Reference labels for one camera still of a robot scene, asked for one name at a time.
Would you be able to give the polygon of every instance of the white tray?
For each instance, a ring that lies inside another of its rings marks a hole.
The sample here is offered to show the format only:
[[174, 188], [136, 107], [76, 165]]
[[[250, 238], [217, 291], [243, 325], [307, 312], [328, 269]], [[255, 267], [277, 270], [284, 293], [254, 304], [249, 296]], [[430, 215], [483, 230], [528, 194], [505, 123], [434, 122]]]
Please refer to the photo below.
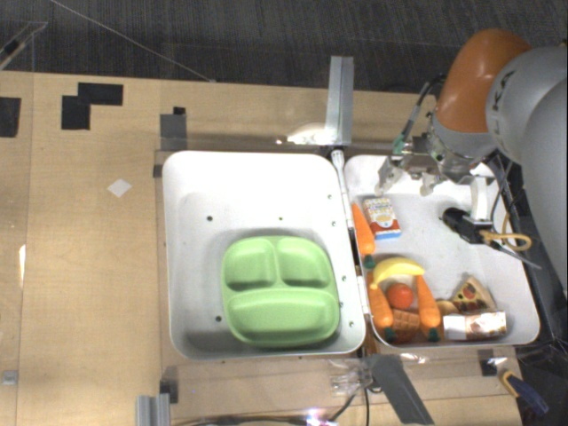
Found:
[[[190, 359], [344, 354], [365, 337], [351, 244], [334, 167], [312, 154], [179, 152], [162, 172], [170, 336]], [[237, 240], [295, 235], [329, 255], [340, 325], [321, 345], [269, 351], [233, 337], [224, 320], [221, 262]]]
[[[384, 156], [355, 156], [345, 166], [345, 177], [352, 201], [359, 203], [375, 195], [378, 170]], [[491, 176], [486, 166], [476, 173]], [[387, 194], [397, 215], [402, 235], [397, 239], [376, 243], [378, 260], [389, 256], [409, 257], [425, 269], [424, 279], [437, 299], [450, 299], [455, 290], [469, 276], [474, 275], [492, 293], [497, 306], [507, 313], [508, 333], [497, 341], [442, 342], [437, 345], [487, 346], [526, 344], [533, 341], [540, 329], [539, 316], [533, 301], [523, 265], [511, 256], [499, 253], [485, 245], [470, 245], [453, 233], [441, 220], [449, 207], [471, 208], [468, 186], [445, 182], [436, 186], [434, 193], [421, 197], [421, 182], [404, 174]], [[492, 200], [498, 192], [497, 182], [488, 187]], [[502, 204], [496, 210], [495, 221], [504, 217]], [[406, 344], [399, 347], [432, 347], [430, 343]]]

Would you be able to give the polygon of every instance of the wooden table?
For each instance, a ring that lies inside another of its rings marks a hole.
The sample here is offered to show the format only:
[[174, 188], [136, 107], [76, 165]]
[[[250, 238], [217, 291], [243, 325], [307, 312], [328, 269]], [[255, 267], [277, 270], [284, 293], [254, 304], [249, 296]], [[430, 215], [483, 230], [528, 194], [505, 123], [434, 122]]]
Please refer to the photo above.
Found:
[[[76, 96], [79, 82], [122, 84], [123, 104], [92, 106], [91, 130], [62, 130], [61, 97]], [[0, 210], [0, 371], [20, 372], [17, 386], [0, 386], [0, 424], [133, 425], [136, 396], [155, 396], [162, 376], [153, 178], [160, 114], [184, 107], [192, 134], [271, 138], [325, 121], [327, 91], [2, 72], [0, 96], [22, 98], [18, 137], [0, 139], [0, 160], [8, 166], [0, 174], [3, 193], [14, 199]], [[353, 138], [393, 140], [415, 99], [355, 92]], [[107, 190], [118, 179], [132, 186], [122, 197]], [[20, 220], [18, 234], [8, 216]], [[14, 273], [24, 242], [22, 295]], [[499, 355], [518, 372], [511, 348]], [[475, 352], [431, 358], [432, 364], [414, 365], [409, 373], [437, 424], [521, 424], [515, 400], [496, 377], [481, 376]], [[297, 377], [324, 374], [321, 360], [289, 364], [292, 377], [294, 371]], [[188, 405], [172, 406], [174, 424], [184, 415], [231, 413], [230, 399], [256, 402], [254, 375], [235, 370], [231, 383], [215, 384], [217, 369], [209, 369], [185, 366], [195, 396]], [[298, 380], [325, 407], [344, 401], [332, 396], [329, 383]], [[274, 407], [266, 412], [294, 410], [296, 397], [267, 391], [262, 400]], [[371, 401], [372, 424], [398, 424], [384, 395]], [[342, 424], [364, 423], [364, 410], [357, 398]]]

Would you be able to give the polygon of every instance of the toy pizza slice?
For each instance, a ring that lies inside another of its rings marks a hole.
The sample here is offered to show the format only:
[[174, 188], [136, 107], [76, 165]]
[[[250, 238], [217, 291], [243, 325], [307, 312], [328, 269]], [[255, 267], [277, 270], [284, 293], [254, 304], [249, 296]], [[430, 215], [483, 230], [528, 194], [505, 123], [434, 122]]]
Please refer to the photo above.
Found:
[[460, 312], [497, 309], [489, 290], [473, 276], [466, 279], [452, 298], [452, 303]]

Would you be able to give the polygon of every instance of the toy food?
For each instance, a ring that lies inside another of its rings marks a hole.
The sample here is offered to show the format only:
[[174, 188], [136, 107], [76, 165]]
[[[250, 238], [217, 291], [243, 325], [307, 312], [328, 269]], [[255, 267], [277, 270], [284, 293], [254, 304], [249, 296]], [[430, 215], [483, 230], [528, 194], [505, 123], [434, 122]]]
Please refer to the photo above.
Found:
[[444, 317], [449, 316], [450, 314], [459, 314], [458, 308], [454, 306], [454, 304], [448, 300], [437, 300], [436, 305], [440, 310], [440, 314], [442, 315], [442, 323], [440, 323], [438, 327], [438, 333], [440, 339], [446, 339], [446, 334], [444, 333]]
[[454, 341], [471, 341], [503, 336], [507, 317], [503, 311], [466, 312], [444, 317], [444, 334]]
[[[372, 274], [367, 275], [367, 284], [370, 284]], [[392, 330], [392, 323], [394, 317], [392, 309], [389, 306], [386, 296], [381, 289], [367, 289], [369, 296], [369, 307], [371, 308], [371, 315], [373, 316], [373, 324], [379, 332], [383, 332], [385, 339], [388, 343], [394, 341], [394, 331]]]
[[370, 223], [369, 227], [375, 234], [376, 240], [400, 236], [400, 226], [388, 198], [366, 199], [363, 201], [363, 210], [365, 210], [365, 215]]
[[423, 276], [416, 277], [416, 294], [422, 332], [429, 341], [435, 343], [440, 339], [437, 328], [442, 321], [442, 315]]
[[489, 291], [473, 276], [466, 279], [452, 298], [452, 303], [460, 312], [497, 309]]
[[375, 260], [373, 259], [373, 256], [369, 254], [363, 258], [363, 267], [365, 267], [368, 270], [373, 270], [376, 267], [376, 263]]
[[381, 281], [386, 280], [393, 274], [420, 276], [424, 274], [424, 269], [414, 260], [405, 257], [390, 257], [379, 262], [374, 268], [373, 282], [371, 282], [369, 287], [371, 289], [377, 289]]
[[455, 305], [447, 300], [437, 300], [436, 304], [438, 305], [438, 309], [440, 310], [440, 314], [442, 316], [447, 316], [450, 314], [459, 314], [458, 308]]
[[415, 312], [392, 310], [392, 330], [394, 331], [394, 343], [402, 344], [413, 340], [420, 328], [420, 318]]
[[356, 203], [351, 204], [351, 213], [353, 214], [357, 245], [359, 246], [361, 255], [368, 256], [373, 254], [375, 252], [375, 237], [367, 224], [367, 220], [363, 216], [363, 212]]
[[397, 309], [408, 309], [414, 300], [412, 289], [403, 282], [395, 282], [387, 288], [389, 305]]

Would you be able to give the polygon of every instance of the white cable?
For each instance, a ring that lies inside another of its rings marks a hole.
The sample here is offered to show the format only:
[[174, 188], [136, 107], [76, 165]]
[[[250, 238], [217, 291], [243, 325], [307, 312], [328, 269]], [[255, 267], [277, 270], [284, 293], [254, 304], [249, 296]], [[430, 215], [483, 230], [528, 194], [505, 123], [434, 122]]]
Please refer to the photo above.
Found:
[[187, 67], [186, 65], [183, 65], [183, 64], [179, 63], [178, 61], [171, 59], [170, 57], [166, 57], [165, 55], [160, 54], [158, 51], [155, 51], [153, 49], [150, 49], [149, 47], [144, 46], [143, 44], [139, 43], [135, 39], [130, 38], [129, 36], [115, 30], [114, 28], [109, 27], [108, 25], [103, 24], [102, 22], [99, 22], [98, 20], [90, 18], [89, 16], [85, 16], [84, 14], [81, 14], [80, 12], [74, 10], [73, 8], [69, 8], [68, 6], [64, 5], [61, 2], [58, 2], [57, 0], [47, 0], [47, 1], [52, 2], [53, 4], [56, 4], [57, 6], [63, 8], [64, 10], [72, 12], [75, 16], [79, 16], [82, 19], [88, 20], [89, 22], [91, 22], [91, 23], [93, 23], [93, 24], [95, 24], [95, 25], [97, 25], [101, 28], [104, 28], [105, 30], [108, 30], [111, 33], [114, 33], [115, 35], [125, 39], [126, 41], [129, 41], [130, 43], [133, 43], [134, 45], [136, 45], [140, 49], [143, 49], [144, 51], [150, 52], [151, 54], [159, 57], [160, 59], [168, 61], [169, 63], [176, 65], [177, 67], [181, 67], [182, 69], [192, 73], [193, 75], [197, 75], [198, 77], [200, 77], [201, 79], [203, 79], [205, 81], [215, 82], [215, 80], [209, 79], [207, 76], [198, 73], [197, 71], [191, 69], [190, 67]]

